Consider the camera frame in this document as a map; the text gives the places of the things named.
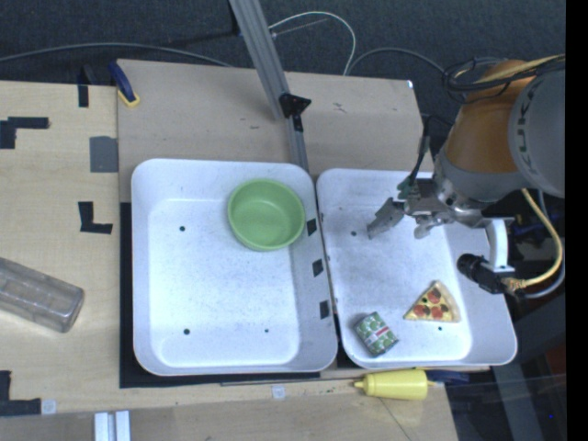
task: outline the green and white can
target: green and white can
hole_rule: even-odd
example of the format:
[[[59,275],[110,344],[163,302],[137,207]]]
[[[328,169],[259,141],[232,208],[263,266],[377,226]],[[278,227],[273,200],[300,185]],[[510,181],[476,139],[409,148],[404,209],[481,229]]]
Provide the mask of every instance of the green and white can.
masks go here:
[[[386,353],[398,342],[398,338],[377,312],[370,313],[361,319],[354,328],[374,356]]]

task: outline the gray tape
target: gray tape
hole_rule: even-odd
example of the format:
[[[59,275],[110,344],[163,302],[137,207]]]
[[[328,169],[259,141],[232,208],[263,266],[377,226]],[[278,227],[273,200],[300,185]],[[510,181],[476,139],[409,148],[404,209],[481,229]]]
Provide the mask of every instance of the gray tape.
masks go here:
[[[108,136],[90,138],[90,172],[116,173],[119,170],[119,143]]]

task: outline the wooden table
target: wooden table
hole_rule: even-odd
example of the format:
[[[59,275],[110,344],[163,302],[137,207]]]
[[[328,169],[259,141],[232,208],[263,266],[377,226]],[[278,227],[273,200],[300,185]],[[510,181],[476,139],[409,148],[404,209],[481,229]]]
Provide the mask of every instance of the wooden table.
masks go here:
[[[134,109],[109,86],[89,86],[89,106],[80,107],[76,85],[0,82],[0,120],[51,123],[47,130],[17,130],[16,148],[0,150],[0,255],[85,289],[67,334],[2,312],[0,369],[12,371],[11,399],[55,400],[58,413],[78,413],[79,423],[82,413],[133,410],[133,433],[142,432],[141,439],[165,437],[166,427],[168,437],[193,439],[196,420],[203,425],[195,413],[205,416],[213,439],[457,439],[443,386],[432,387],[425,401],[370,398],[352,384],[363,371],[336,366],[320,379],[280,382],[282,401],[272,400],[266,383],[119,388],[119,203],[130,200],[134,166],[154,156],[288,161],[283,124],[271,118],[254,71],[119,63],[141,97]],[[176,92],[161,90],[167,77],[177,81]],[[405,82],[287,77],[293,93],[313,100],[303,115],[313,176],[332,167],[412,168],[422,125]],[[93,171],[96,137],[118,139],[118,172]],[[431,167],[427,159],[423,169]],[[110,234],[80,232],[81,201],[93,202],[94,222],[113,224]],[[54,416],[0,419],[0,432],[29,429],[42,439],[49,424],[78,423]]]

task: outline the transparent plastic container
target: transparent plastic container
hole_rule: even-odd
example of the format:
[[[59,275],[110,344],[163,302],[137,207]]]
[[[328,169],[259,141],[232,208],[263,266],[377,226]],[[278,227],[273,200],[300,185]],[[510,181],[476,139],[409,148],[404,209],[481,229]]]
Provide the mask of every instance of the transparent plastic container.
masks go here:
[[[0,310],[65,333],[83,303],[83,289],[0,258]]]

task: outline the table surface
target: table surface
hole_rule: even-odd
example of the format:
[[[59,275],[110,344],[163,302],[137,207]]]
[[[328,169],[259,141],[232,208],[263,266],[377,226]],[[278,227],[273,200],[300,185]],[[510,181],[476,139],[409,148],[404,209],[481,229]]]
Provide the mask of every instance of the table surface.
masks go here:
[[[243,418],[257,413],[261,404],[277,419],[295,410],[314,424],[323,413],[326,423],[336,418],[339,425],[345,417],[328,413],[351,411],[364,433],[381,431],[382,425],[371,423],[376,417],[405,434],[413,430],[457,439],[442,386],[432,387],[425,401],[373,399],[353,387],[352,378],[361,371],[336,367],[320,379],[280,382],[290,405],[271,405],[272,384],[266,383],[119,388],[119,203],[130,200],[134,166],[156,156],[288,161],[284,124],[272,119],[254,71],[120,64],[141,96],[133,109],[110,86],[89,86],[89,106],[79,107],[76,85],[0,82],[0,119],[48,117],[51,123],[47,130],[18,130],[16,148],[0,151],[1,256],[85,289],[84,307],[67,334],[2,313],[0,368],[12,371],[11,399],[55,400],[59,413],[183,407],[185,419],[192,406],[218,412],[214,407],[223,402]],[[158,90],[166,77],[180,81],[176,86],[182,96]],[[314,177],[333,167],[412,168],[422,124],[405,82],[303,73],[287,77],[293,93],[313,100],[303,121]],[[118,139],[118,173],[92,171],[89,143],[99,136]],[[427,158],[423,169],[431,168]],[[92,201],[94,221],[112,223],[112,233],[80,232],[80,201]],[[407,407],[414,415],[404,422]],[[238,424],[234,430],[243,433]]]

